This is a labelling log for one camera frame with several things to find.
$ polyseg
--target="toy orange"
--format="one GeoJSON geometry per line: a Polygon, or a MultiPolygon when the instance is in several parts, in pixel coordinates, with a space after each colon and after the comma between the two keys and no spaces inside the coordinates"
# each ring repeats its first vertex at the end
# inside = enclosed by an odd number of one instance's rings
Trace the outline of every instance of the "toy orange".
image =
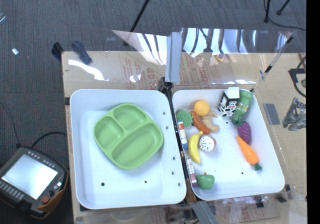
{"type": "Polygon", "coordinates": [[[209,113],[210,111],[210,106],[209,104],[204,101],[204,100],[198,100],[194,104],[194,111],[196,112],[197,115],[199,116],[204,116],[209,113]]]}

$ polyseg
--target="screen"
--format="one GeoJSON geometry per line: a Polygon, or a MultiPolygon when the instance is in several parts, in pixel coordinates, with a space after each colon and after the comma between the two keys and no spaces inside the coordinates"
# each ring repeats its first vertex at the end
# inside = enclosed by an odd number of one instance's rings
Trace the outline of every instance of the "screen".
{"type": "Polygon", "coordinates": [[[57,171],[24,154],[2,179],[32,198],[38,199],[57,173],[57,171]]]}

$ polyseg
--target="green divided plate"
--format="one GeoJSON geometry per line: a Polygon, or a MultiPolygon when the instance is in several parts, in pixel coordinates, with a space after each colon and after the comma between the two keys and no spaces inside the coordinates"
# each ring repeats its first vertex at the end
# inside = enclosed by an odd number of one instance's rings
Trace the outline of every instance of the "green divided plate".
{"type": "Polygon", "coordinates": [[[120,104],[103,115],[93,127],[93,137],[107,157],[123,169],[142,165],[164,142],[160,127],[132,103],[120,104]]]}

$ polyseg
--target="green apple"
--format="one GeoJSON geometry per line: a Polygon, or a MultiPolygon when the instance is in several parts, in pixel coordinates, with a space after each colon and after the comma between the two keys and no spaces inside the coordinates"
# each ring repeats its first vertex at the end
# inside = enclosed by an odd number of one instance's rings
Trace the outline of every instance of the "green apple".
{"type": "Polygon", "coordinates": [[[202,175],[196,176],[196,182],[200,188],[210,190],[215,183],[215,177],[205,172],[202,175]]]}

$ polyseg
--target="brown sausage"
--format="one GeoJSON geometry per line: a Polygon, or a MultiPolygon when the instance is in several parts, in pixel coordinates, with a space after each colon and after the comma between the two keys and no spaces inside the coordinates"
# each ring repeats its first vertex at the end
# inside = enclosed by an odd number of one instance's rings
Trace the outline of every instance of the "brown sausage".
{"type": "Polygon", "coordinates": [[[199,131],[203,131],[203,134],[208,135],[211,130],[206,127],[198,118],[197,114],[195,111],[191,111],[190,114],[193,116],[193,125],[199,130],[199,131]]]}

